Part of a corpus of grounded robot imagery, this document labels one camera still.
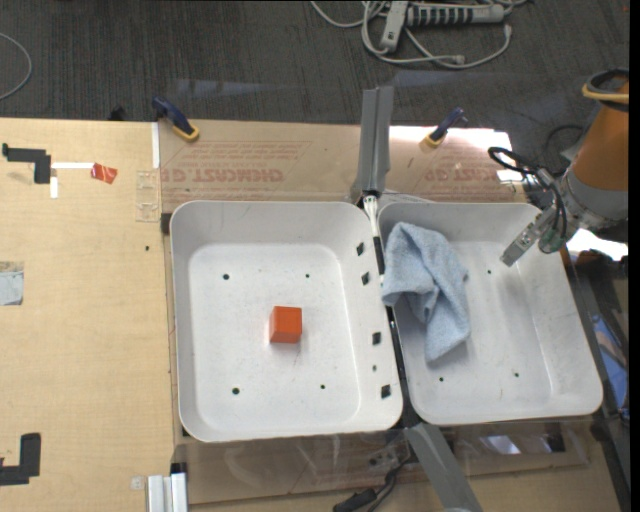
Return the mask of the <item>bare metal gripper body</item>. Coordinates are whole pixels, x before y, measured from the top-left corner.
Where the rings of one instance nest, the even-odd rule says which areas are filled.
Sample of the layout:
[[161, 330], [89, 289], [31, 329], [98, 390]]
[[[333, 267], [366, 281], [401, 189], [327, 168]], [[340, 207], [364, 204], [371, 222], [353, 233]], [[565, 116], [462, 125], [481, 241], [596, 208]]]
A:
[[577, 231], [570, 224], [570, 215], [563, 200], [560, 186], [536, 180], [528, 197], [540, 212], [528, 226], [528, 238], [536, 246], [565, 246]]

